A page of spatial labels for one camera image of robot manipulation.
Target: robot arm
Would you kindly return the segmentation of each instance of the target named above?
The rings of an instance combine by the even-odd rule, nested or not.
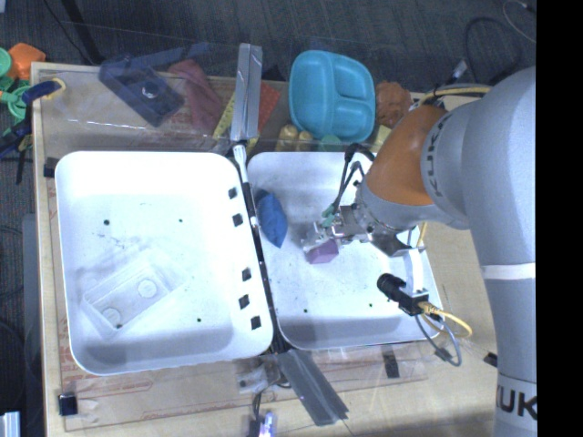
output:
[[[450,113],[414,110],[379,150],[354,211],[385,235],[424,220],[470,229],[495,323],[496,437],[537,435],[535,96],[532,67]]]

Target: wooden table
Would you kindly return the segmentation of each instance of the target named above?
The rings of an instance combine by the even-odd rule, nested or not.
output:
[[[66,73],[70,80],[76,76],[83,77],[84,90],[81,93],[83,96],[98,96],[99,89],[103,89],[97,81],[97,69],[87,66],[34,63],[32,83],[39,82],[45,79],[47,74],[54,73]],[[273,122],[281,127],[288,120],[286,117],[287,85],[285,83],[271,83],[271,85],[281,92],[278,106],[270,118],[271,127],[273,127]],[[451,109],[467,101],[469,101],[467,98],[449,97],[446,100],[446,107]],[[71,418],[63,418],[59,415],[58,395],[64,391],[64,383],[71,384],[75,379],[70,375],[75,374],[75,371],[67,371],[63,363],[68,364],[73,370],[75,363],[67,357],[66,344],[63,343],[66,319],[59,318],[59,312],[63,309],[61,305],[63,300],[60,298],[62,287],[59,287],[62,280],[56,276],[60,271],[60,261],[58,260],[58,237],[55,234],[53,220],[55,216],[54,180],[45,177],[44,165],[47,159],[46,138],[51,138],[51,133],[64,125],[62,122],[59,123],[56,114],[47,114],[47,107],[43,107],[43,102],[34,103],[33,124],[46,435],[140,435],[146,437],[246,435],[251,410],[245,404],[216,411],[189,412],[185,410],[183,414],[166,413],[168,417],[164,417],[164,412],[158,414],[152,412],[150,415],[142,413],[142,420],[105,426],[96,426],[96,423],[91,422],[90,419],[91,406],[95,410],[104,406],[99,400],[84,401],[86,419],[83,421],[83,416],[78,418],[81,423],[72,425],[71,422],[66,422]],[[81,110],[76,110],[77,117],[74,119],[83,119],[82,114]],[[52,154],[51,150],[58,150],[62,145],[49,146],[47,149],[49,154]],[[431,223],[424,240],[445,309],[465,320],[474,329],[471,342],[464,343],[463,365],[455,368],[438,360],[431,354],[431,349],[426,348],[425,342],[423,345],[414,344],[411,346],[412,349],[407,349],[409,346],[405,346],[401,354],[407,354],[408,351],[421,352],[412,359],[415,367],[423,369],[420,374],[414,373],[414,380],[398,381],[372,388],[369,386],[362,390],[340,391],[340,396],[349,409],[348,419],[326,427],[315,427],[297,399],[263,403],[261,406],[263,412],[269,410],[276,414],[278,432],[287,432],[287,435],[294,436],[366,434],[393,437],[435,437],[436,435],[486,437],[490,435],[495,408],[496,369],[486,364],[483,358],[489,351],[496,352],[496,339],[471,236],[469,231],[454,230]],[[163,376],[153,374],[149,377]],[[161,401],[168,398],[164,393],[170,395],[172,392],[171,387],[162,386],[159,389]],[[140,407],[139,394],[126,393],[120,394],[120,397],[120,400],[131,401],[132,406]],[[115,414],[116,410],[112,408],[108,412]]]

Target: yellow object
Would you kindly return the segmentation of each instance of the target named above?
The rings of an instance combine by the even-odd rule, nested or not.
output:
[[[233,94],[230,97],[229,102],[225,107],[225,110],[222,112],[222,115],[220,116],[219,123],[217,124],[217,127],[215,127],[215,132],[212,134],[212,137],[214,137],[215,139],[220,139],[224,137],[228,129],[230,128],[230,124],[233,121],[234,107],[235,107],[235,94]]]
[[[18,144],[18,152],[23,152],[33,146],[33,135],[26,135]]]
[[[55,92],[51,92],[50,94],[45,96],[45,98],[47,98],[47,99],[51,99],[51,98],[60,96],[63,93],[63,91],[66,89],[65,81],[63,81],[62,79],[59,79],[58,77],[54,77],[51,79],[51,81],[55,81],[57,84],[59,84],[61,86],[61,88],[57,89]]]
[[[425,236],[426,231],[427,231],[427,222],[423,222],[421,224],[421,228],[419,229],[419,238],[417,239],[417,248],[421,248],[423,246],[423,237]]]
[[[385,125],[379,125],[379,130],[376,133],[373,145],[371,146],[371,152],[376,154],[390,134],[391,128],[386,127]]]
[[[430,303],[429,301],[422,301],[422,302],[420,302],[418,304],[418,306],[419,306],[419,308],[421,308],[423,310],[424,316],[428,316],[429,314],[436,314],[438,316],[443,316],[446,319],[449,319],[453,323],[455,323],[455,324],[459,325],[460,327],[462,327],[465,330],[465,332],[464,332],[464,334],[456,334],[455,336],[457,338],[467,338],[467,337],[471,337],[472,334],[474,333],[472,331],[472,328],[468,324],[466,324],[463,320],[459,319],[458,317],[456,317],[451,312],[447,312],[445,310],[440,310],[437,306],[435,306],[434,304]],[[437,331],[441,331],[432,322],[430,322],[426,317],[424,317],[424,320],[433,329],[435,329]]]
[[[280,130],[275,150],[278,152],[291,151],[294,149],[295,141],[298,139],[298,128],[294,125],[285,125]]]
[[[252,137],[248,143],[247,143],[247,147],[245,148],[245,150],[247,151],[247,155],[249,155],[251,153],[251,151],[253,150],[253,148],[255,147],[255,145],[257,144],[257,141],[259,140],[258,137]]]
[[[312,141],[313,136],[312,133],[308,131],[302,131],[298,135],[298,142],[295,145],[295,150],[297,151],[307,151],[312,149]]]

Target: black cable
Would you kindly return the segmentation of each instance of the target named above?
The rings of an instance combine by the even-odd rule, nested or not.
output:
[[[81,55],[81,58],[83,58],[83,61],[86,62],[86,63],[89,63],[90,65],[94,65],[94,66],[99,65],[99,63],[96,63],[95,61],[91,60],[88,56],[86,56],[85,53],[79,48],[79,46],[73,41],[73,39],[71,38],[71,36],[66,31],[65,27],[63,26],[63,24],[61,23],[61,20],[58,18],[58,16],[56,15],[56,13],[53,11],[53,9],[51,8],[51,6],[47,2],[47,0],[42,0],[42,1],[45,4],[46,9],[48,10],[48,13],[50,13],[50,15],[53,16],[53,18],[55,19],[56,23],[63,30],[63,33],[65,34],[66,39],[71,43],[71,45]]]
[[[22,183],[22,177],[25,173],[25,163],[26,163],[26,152],[27,149],[20,152],[18,155],[18,168],[16,169],[16,184]]]
[[[253,402],[251,404],[251,410],[253,411],[253,417],[255,418],[255,421],[258,421],[260,419],[259,416],[259,408],[261,406],[261,394],[263,392],[260,391],[259,393],[257,393],[254,397],[253,397]]]
[[[486,82],[480,81],[478,76],[477,76],[476,66],[474,65],[474,62],[472,61],[472,57],[470,56],[469,43],[468,43],[470,31],[472,30],[472,28],[475,25],[477,25],[479,23],[492,23],[492,24],[500,27],[500,29],[502,29],[503,31],[506,31],[506,33],[509,35],[509,39],[510,39],[512,45],[514,45],[515,50],[517,51],[517,56],[515,57],[515,59],[511,63],[509,63],[508,66],[501,69],[496,75],[490,77],[490,79],[488,79]],[[520,45],[518,44],[518,41],[517,41],[517,38],[515,37],[514,32],[512,32],[512,30],[509,27],[502,24],[497,19],[487,17],[487,16],[479,16],[477,18],[471,19],[467,23],[467,25],[465,25],[464,50],[465,50],[465,59],[467,60],[467,64],[470,68],[470,71],[474,75],[474,79],[476,80],[476,82],[481,83],[481,84],[486,84],[489,86],[493,86],[493,85],[497,84],[499,81],[501,81],[502,79],[504,79],[505,77],[512,75],[517,70],[518,64],[520,63],[520,60],[522,59],[522,49],[520,48]]]
[[[351,180],[353,179],[354,173],[356,172],[356,170],[361,172],[361,177],[364,178],[364,170],[363,170],[363,166],[361,165],[360,162],[354,162],[351,167],[350,167],[350,173],[348,174],[348,178],[344,181],[343,184],[343,192],[342,194],[344,194],[344,192],[346,191],[346,189],[348,188],[348,185],[350,185]]]
[[[20,157],[2,157],[2,161],[3,162],[20,162]],[[33,163],[33,159],[32,158],[26,158],[25,159],[26,163],[32,164]]]
[[[351,170],[349,177],[346,178],[346,172],[348,171],[348,165],[353,160],[354,154],[356,154],[356,152],[360,152],[365,157],[367,157],[371,162],[374,162],[374,154],[367,147],[363,146],[362,144],[354,142],[348,148],[346,148],[346,151],[344,152],[343,175],[340,178],[340,186],[338,188],[338,194],[336,195],[336,199],[331,204],[333,214],[335,214],[338,211],[338,207],[340,206],[340,200],[342,199],[344,191],[348,187],[348,184],[350,183],[350,180],[352,179],[352,176],[354,174],[355,168],[353,168]],[[361,167],[360,163],[358,163],[357,167],[360,169],[361,174],[364,176],[363,168]]]

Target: gray robot arm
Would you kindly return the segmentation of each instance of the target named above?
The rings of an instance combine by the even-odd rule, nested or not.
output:
[[[429,131],[422,154],[435,205],[468,226],[498,348],[496,437],[537,435],[536,70],[516,73]]]

